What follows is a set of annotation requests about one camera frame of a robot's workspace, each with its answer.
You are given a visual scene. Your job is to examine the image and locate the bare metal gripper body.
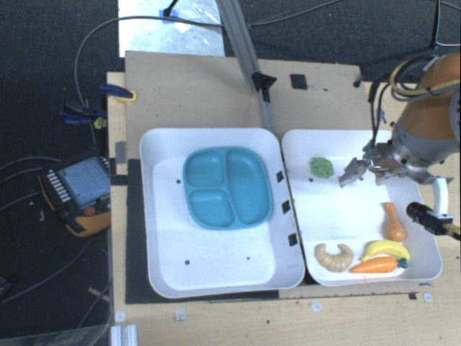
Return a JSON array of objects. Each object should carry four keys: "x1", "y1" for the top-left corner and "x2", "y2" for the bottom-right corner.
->
[{"x1": 367, "y1": 141, "x2": 434, "y2": 184}]

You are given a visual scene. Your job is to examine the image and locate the brown chicken drumstick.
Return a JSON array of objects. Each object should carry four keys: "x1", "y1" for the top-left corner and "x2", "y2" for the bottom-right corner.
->
[{"x1": 381, "y1": 202, "x2": 407, "y2": 243}]

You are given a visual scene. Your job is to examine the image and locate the white plastic tray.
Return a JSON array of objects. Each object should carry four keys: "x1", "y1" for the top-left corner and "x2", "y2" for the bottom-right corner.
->
[
  {"x1": 281, "y1": 128, "x2": 444, "y2": 288},
  {"x1": 139, "y1": 127, "x2": 307, "y2": 299}
]

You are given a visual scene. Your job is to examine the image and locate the brown cardboard board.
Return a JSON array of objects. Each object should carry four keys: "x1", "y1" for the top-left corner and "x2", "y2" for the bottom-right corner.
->
[{"x1": 124, "y1": 50, "x2": 433, "y2": 301}]

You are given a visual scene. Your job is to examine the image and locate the beige croissant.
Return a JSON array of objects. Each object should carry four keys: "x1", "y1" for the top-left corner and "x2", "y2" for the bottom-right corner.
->
[{"x1": 314, "y1": 242, "x2": 355, "y2": 274}]

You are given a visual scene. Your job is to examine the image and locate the blue divided plate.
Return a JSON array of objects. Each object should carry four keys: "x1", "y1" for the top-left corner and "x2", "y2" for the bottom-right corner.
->
[{"x1": 182, "y1": 146, "x2": 274, "y2": 231}]

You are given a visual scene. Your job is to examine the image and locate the yellow banana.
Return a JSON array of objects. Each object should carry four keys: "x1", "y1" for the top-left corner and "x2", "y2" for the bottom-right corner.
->
[{"x1": 360, "y1": 239, "x2": 411, "y2": 264}]

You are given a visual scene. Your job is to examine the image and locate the orange carrot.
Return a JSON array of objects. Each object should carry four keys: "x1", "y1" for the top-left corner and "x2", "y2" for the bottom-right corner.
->
[{"x1": 349, "y1": 255, "x2": 409, "y2": 275}]

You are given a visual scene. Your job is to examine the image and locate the black cylinder on white bracket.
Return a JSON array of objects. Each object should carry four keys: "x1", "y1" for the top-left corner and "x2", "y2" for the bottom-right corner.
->
[{"x1": 406, "y1": 177, "x2": 455, "y2": 236}]

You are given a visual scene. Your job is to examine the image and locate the green grapes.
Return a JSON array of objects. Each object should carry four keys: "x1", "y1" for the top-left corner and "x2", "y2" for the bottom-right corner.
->
[{"x1": 308, "y1": 156, "x2": 335, "y2": 179}]

